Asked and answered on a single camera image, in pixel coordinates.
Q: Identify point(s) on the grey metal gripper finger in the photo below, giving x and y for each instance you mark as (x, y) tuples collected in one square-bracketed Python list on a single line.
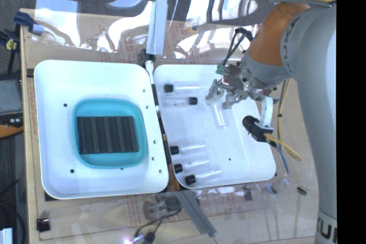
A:
[(213, 92), (232, 99)]

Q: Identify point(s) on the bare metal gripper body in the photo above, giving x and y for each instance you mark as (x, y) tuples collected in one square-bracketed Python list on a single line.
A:
[(233, 80)]

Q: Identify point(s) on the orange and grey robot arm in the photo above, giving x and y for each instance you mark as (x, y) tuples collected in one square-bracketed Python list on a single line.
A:
[(314, 71)]

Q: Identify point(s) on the clear plastic bottle black cap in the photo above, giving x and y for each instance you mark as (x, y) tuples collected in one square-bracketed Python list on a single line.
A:
[(190, 179), (174, 150), (168, 88), (193, 100), (178, 168)]

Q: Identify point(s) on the thin black and white rod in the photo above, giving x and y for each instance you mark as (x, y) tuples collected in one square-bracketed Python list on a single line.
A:
[(158, 107)]

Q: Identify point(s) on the white plastic tray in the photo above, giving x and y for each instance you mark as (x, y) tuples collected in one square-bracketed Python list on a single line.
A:
[(246, 157), (54, 88)]

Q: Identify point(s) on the black ribbed rack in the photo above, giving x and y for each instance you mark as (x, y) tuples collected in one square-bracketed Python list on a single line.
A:
[(107, 135)]

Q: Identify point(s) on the teal square bowl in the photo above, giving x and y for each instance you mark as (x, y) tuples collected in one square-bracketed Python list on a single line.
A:
[(83, 161)]

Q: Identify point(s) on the brown cardboard board red print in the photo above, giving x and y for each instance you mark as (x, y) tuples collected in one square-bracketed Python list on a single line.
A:
[(31, 123)]

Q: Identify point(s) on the black cylinder on white bracket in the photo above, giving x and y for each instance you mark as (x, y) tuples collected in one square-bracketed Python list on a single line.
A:
[(254, 127)]

